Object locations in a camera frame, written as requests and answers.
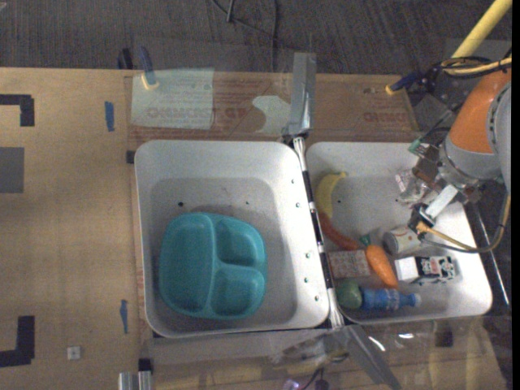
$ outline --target gray square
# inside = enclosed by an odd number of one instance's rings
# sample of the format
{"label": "gray square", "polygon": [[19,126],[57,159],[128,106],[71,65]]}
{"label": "gray square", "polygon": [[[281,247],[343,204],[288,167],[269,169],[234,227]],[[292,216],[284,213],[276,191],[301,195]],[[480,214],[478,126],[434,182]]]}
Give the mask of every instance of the gray square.
{"label": "gray square", "polygon": [[24,148],[0,147],[0,193],[24,192]]}

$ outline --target orange carrot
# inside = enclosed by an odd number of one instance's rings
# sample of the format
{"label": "orange carrot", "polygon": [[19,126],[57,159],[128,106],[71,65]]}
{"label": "orange carrot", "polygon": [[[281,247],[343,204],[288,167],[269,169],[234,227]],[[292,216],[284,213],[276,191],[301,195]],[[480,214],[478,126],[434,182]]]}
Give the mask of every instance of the orange carrot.
{"label": "orange carrot", "polygon": [[368,245],[365,255],[368,264],[385,286],[397,289],[397,277],[392,270],[392,265],[384,249],[378,245]]}
{"label": "orange carrot", "polygon": [[353,238],[344,236],[337,231],[326,213],[323,212],[319,215],[319,222],[323,234],[325,234],[325,236],[327,236],[335,245],[341,247],[342,250],[354,251],[362,248]]}

